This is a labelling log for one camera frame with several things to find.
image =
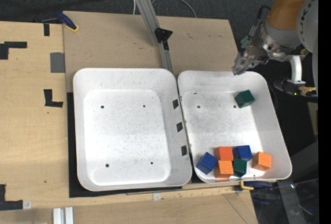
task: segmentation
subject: orange cube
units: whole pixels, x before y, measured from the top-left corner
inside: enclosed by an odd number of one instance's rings
[[[219,160],[215,166],[215,177],[218,180],[228,179],[233,173],[233,165],[230,160]]]
[[[233,161],[232,147],[218,147],[214,151],[214,156],[219,160]]]
[[[253,156],[252,168],[260,171],[266,171],[271,168],[271,159],[272,156],[270,154],[264,152],[257,152]]]

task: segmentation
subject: toy block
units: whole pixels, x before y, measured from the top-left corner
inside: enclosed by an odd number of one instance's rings
[[[233,159],[233,172],[239,177],[242,177],[244,174],[246,174],[247,170],[247,161],[234,158]]]
[[[218,160],[231,160],[231,161],[233,161],[232,147],[218,147],[214,151],[214,156]]]
[[[236,100],[239,108],[249,106],[255,101],[250,90],[238,93],[234,99]]]
[[[217,162],[217,158],[209,152],[206,152],[195,167],[203,173],[209,174],[214,169]]]
[[[233,148],[233,157],[250,161],[253,158],[249,145],[237,146]]]
[[[257,152],[252,161],[252,168],[266,171],[271,168],[272,164],[272,156],[271,154],[264,153],[264,152]]]
[[[230,160],[219,160],[215,166],[215,177],[218,180],[228,179],[233,175],[233,165]]]

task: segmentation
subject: white tray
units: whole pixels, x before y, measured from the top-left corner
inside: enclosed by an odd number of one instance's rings
[[[73,95],[83,187],[171,187],[190,180],[192,167],[172,73],[85,68],[74,75]]]
[[[292,165],[278,124],[267,83],[256,72],[184,71],[178,76],[178,89],[192,152],[194,169],[206,183],[218,183],[214,171],[204,174],[195,165],[219,146],[250,145],[272,155],[272,168],[265,172],[247,163],[247,173],[232,181],[280,180],[290,176]],[[255,101],[239,108],[234,97],[250,90]]]

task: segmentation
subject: metal rod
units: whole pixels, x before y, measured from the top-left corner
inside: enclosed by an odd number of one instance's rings
[[[152,40],[152,44],[154,44],[154,45],[159,44],[163,68],[172,72],[172,65],[171,65],[169,51],[164,49],[162,42],[158,43],[157,38],[155,36],[155,29],[160,28],[160,25],[157,20],[151,0],[135,0],[135,1],[137,4],[137,7],[139,8],[139,12],[147,27],[149,36]]]

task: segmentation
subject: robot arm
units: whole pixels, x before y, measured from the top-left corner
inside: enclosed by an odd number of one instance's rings
[[[261,20],[263,9],[269,13]],[[292,55],[301,44],[313,53],[313,78],[318,90],[318,0],[275,0],[271,8],[262,6],[249,34],[241,41],[239,52],[232,67],[234,75],[242,74],[270,59],[290,62],[292,77],[281,79],[276,88],[292,95],[311,92],[302,81],[301,60],[303,55]]]

